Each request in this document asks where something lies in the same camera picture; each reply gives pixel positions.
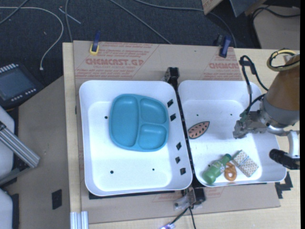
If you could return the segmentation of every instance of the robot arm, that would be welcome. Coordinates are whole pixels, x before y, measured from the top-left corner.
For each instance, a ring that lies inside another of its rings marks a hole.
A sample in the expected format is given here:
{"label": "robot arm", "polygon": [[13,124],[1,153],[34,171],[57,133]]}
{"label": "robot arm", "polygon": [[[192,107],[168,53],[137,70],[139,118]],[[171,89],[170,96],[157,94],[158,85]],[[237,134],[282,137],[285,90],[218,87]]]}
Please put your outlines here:
{"label": "robot arm", "polygon": [[[282,66],[272,66],[272,59],[281,53],[288,53],[292,58]],[[243,138],[248,133],[269,132],[278,136],[287,136],[289,153],[271,150],[269,156],[275,162],[289,169],[300,169],[298,155],[299,131],[285,131],[284,128],[294,125],[300,120],[300,54],[291,50],[274,52],[267,61],[270,69],[278,71],[278,75],[266,94],[255,99],[261,101],[258,111],[244,111],[234,127],[234,138]]]}

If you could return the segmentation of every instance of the blue divided plate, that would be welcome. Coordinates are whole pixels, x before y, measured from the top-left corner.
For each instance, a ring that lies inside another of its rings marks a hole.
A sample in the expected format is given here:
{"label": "blue divided plate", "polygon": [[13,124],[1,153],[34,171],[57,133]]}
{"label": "blue divided plate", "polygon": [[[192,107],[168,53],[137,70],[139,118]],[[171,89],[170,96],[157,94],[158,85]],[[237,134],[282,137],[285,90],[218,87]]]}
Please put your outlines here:
{"label": "blue divided plate", "polygon": [[112,103],[109,133],[119,147],[135,151],[157,151],[168,139],[167,109],[158,100],[122,94]]}

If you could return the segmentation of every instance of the floor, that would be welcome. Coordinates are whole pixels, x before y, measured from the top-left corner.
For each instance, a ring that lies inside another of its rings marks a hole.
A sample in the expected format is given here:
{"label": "floor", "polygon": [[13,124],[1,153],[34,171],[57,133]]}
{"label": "floor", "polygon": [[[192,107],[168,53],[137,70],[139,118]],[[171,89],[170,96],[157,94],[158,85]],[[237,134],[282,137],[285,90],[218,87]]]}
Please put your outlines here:
{"label": "floor", "polygon": [[[2,20],[13,11],[4,7],[19,6],[25,0],[0,1]],[[236,39],[236,45],[232,43],[231,46],[260,48],[250,17],[244,14],[235,17],[229,0],[223,0],[207,16],[198,11],[159,9],[133,0],[114,1],[160,35],[109,0],[70,0],[67,12],[75,19],[69,19],[72,40],[91,41],[95,32],[100,30],[101,41],[214,45],[219,34],[230,34],[228,26]],[[202,9],[201,0],[143,1],[169,7]],[[58,79],[63,74],[61,44],[71,40],[63,13],[65,4],[66,0],[29,0],[23,6],[32,8],[24,8],[8,20],[0,21],[0,52],[4,52],[0,55],[1,65],[21,62],[44,86]],[[268,0],[265,4],[300,8],[300,0]],[[63,35],[59,38],[61,21]],[[58,38],[59,41],[45,55],[41,65],[44,53]]]}

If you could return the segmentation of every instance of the white cable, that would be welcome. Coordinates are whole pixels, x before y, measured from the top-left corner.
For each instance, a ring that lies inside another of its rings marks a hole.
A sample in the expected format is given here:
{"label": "white cable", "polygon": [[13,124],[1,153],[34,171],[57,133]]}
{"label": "white cable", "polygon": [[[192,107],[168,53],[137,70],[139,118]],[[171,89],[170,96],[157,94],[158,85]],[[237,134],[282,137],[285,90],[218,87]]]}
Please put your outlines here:
{"label": "white cable", "polygon": [[[18,7],[0,7],[0,9],[16,9]],[[40,70],[43,71],[43,67],[42,67],[42,62],[45,58],[45,56],[47,55],[47,53],[55,46],[56,43],[58,43],[58,41],[61,39],[62,37],[62,34],[63,34],[63,23],[62,21],[60,20],[60,18],[55,14],[55,13],[52,13],[51,11],[48,11],[48,10],[45,10],[45,9],[42,9],[42,8],[36,8],[36,7],[22,7],[20,9],[34,9],[34,10],[42,10],[42,11],[45,11],[47,13],[50,13],[51,15],[54,15],[58,21],[60,22],[61,24],[61,34],[59,35],[58,39],[55,41],[55,43],[52,44],[52,46],[44,53],[44,55],[42,56],[41,58],[41,61],[40,61]]]}

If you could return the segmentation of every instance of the small display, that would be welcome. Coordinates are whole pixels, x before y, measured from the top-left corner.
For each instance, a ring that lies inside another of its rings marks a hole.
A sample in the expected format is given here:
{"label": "small display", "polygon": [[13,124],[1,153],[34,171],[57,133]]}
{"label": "small display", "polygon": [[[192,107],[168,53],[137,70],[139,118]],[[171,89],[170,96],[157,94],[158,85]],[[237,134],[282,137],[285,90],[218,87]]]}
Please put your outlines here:
{"label": "small display", "polygon": [[22,64],[0,67],[0,105],[16,107],[43,88]]}

